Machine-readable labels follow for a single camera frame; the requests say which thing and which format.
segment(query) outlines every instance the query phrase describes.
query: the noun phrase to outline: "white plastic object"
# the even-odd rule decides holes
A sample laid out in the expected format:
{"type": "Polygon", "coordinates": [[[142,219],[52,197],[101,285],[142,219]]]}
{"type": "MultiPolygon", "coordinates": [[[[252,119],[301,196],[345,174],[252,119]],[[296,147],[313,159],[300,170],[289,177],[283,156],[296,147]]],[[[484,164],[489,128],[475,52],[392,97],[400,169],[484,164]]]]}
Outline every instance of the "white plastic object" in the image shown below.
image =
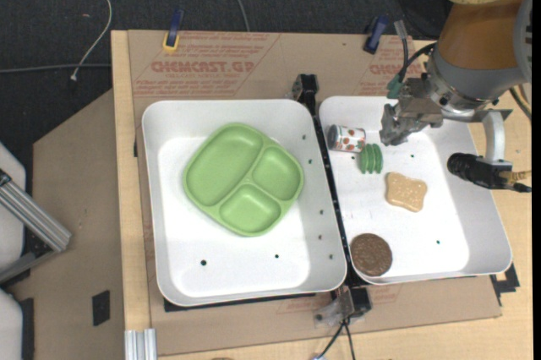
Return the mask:
{"type": "Polygon", "coordinates": [[[362,174],[351,155],[330,151],[336,192],[347,240],[372,232],[390,245],[393,261],[381,276],[367,282],[389,284],[407,281],[496,274],[511,265],[509,245],[490,190],[447,170],[456,152],[477,154],[466,123],[445,121],[440,128],[410,134],[406,143],[380,142],[385,97],[337,96],[324,100],[320,121],[324,129],[335,123],[366,130],[367,144],[383,153],[381,174],[362,174]],[[418,213],[385,200],[385,174],[399,172],[423,180],[428,186],[418,213]]]}
{"type": "MultiPolygon", "coordinates": [[[[26,172],[23,165],[0,142],[0,167],[23,190],[26,172]]],[[[0,270],[16,261],[23,251],[25,225],[0,204],[0,270]]]]}
{"type": "Polygon", "coordinates": [[[23,313],[19,304],[0,290],[0,358],[20,360],[23,350],[23,313]]]}
{"type": "Polygon", "coordinates": [[[190,307],[328,292],[347,272],[331,192],[308,110],[291,100],[158,101],[142,120],[163,296],[190,307]],[[183,169],[218,128],[246,123],[300,163],[303,190],[283,219],[241,237],[202,213],[183,190],[183,169]]]}

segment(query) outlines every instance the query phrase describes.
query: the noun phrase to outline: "wooden table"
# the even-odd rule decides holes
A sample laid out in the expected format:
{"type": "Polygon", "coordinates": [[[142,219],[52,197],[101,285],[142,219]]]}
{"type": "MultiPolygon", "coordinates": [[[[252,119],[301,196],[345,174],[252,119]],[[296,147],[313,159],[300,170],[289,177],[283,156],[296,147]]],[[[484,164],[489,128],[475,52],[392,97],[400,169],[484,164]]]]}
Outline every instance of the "wooden table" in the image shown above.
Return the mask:
{"type": "MultiPolygon", "coordinates": [[[[112,77],[117,138],[118,197],[123,262],[124,325],[126,330],[150,328],[150,305],[145,266],[138,164],[134,158],[134,114],[130,76],[128,33],[112,32],[112,77]]],[[[505,122],[506,159],[515,170],[531,166],[531,128],[509,95],[498,108],[515,113],[505,122]]],[[[481,126],[472,126],[476,142],[483,142],[481,126]]],[[[384,359],[527,359],[533,358],[532,196],[494,191],[514,254],[521,286],[502,298],[503,315],[444,325],[387,330],[353,335],[358,358],[384,359]]],[[[328,338],[249,346],[216,352],[175,355],[167,359],[210,360],[231,358],[308,360],[320,352],[328,338]]],[[[346,337],[340,337],[327,353],[329,359],[349,358],[346,337]]]]}

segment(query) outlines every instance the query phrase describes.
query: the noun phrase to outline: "toy bread slice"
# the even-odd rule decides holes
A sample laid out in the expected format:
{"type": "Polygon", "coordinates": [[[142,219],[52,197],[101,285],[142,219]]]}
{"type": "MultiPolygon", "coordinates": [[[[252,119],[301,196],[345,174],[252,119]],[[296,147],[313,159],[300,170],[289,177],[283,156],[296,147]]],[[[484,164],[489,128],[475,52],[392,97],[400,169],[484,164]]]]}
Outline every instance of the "toy bread slice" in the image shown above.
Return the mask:
{"type": "Polygon", "coordinates": [[[414,212],[419,212],[423,208],[424,195],[428,190],[424,181],[405,177],[398,172],[387,174],[385,181],[387,183],[385,199],[389,204],[414,212]]]}

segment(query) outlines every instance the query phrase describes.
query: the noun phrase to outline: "brown round patty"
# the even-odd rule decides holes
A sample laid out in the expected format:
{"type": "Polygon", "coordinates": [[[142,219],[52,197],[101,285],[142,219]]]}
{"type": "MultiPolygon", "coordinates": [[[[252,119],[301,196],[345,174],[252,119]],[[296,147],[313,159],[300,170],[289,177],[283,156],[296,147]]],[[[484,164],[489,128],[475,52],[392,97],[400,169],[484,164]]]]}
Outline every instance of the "brown round patty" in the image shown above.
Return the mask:
{"type": "Polygon", "coordinates": [[[355,268],[365,275],[383,275],[392,264],[387,241],[375,234],[357,235],[349,245],[355,268]]]}

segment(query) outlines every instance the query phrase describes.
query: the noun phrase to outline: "tin can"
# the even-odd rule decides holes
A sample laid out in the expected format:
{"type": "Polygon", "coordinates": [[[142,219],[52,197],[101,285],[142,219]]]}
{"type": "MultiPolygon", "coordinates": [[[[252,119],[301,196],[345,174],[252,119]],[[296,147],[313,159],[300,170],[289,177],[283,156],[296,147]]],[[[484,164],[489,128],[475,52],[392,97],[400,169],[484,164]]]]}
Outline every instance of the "tin can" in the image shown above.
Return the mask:
{"type": "Polygon", "coordinates": [[[360,153],[366,142],[366,132],[363,128],[338,126],[333,124],[327,132],[327,145],[330,150],[360,153]]]}

